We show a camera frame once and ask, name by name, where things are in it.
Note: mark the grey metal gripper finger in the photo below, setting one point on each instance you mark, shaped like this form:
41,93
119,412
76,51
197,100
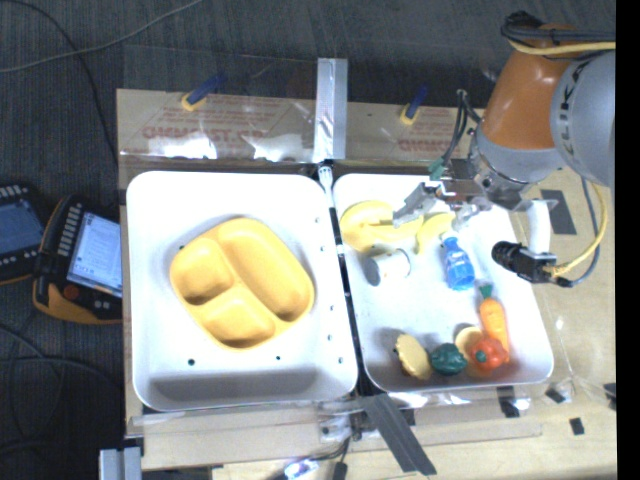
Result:
464,214
412,205

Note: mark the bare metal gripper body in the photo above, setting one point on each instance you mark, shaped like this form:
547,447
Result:
470,188

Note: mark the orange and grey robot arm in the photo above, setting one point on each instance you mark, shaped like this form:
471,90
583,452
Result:
530,103

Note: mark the yellow banana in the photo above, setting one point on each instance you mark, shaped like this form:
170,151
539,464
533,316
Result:
431,225

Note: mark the blue plastic bottle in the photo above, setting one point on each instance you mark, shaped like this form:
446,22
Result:
457,265

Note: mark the yellow bowl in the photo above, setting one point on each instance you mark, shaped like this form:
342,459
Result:
362,223

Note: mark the white can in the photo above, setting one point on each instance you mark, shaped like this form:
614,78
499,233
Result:
392,265

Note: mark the brown cardboard board red print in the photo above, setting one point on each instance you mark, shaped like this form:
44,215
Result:
380,128

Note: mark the white plastic tray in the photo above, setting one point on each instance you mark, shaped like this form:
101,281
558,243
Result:
165,348
425,313

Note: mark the orange carrot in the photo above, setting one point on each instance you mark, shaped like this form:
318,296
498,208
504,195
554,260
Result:
493,318

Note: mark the yellow round biscuit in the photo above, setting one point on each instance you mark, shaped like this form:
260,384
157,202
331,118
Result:
465,338

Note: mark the orange bell pepper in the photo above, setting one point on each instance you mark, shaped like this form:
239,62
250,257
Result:
487,355

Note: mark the green bell pepper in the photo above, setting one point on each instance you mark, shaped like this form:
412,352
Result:
447,359

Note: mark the yellow ridged pie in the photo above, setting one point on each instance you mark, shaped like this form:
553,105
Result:
414,357

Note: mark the yellow divided plate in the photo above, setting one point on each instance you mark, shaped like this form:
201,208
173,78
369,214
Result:
240,283

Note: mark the black cylinder on white bracket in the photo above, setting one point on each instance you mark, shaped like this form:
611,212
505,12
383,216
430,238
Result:
522,260

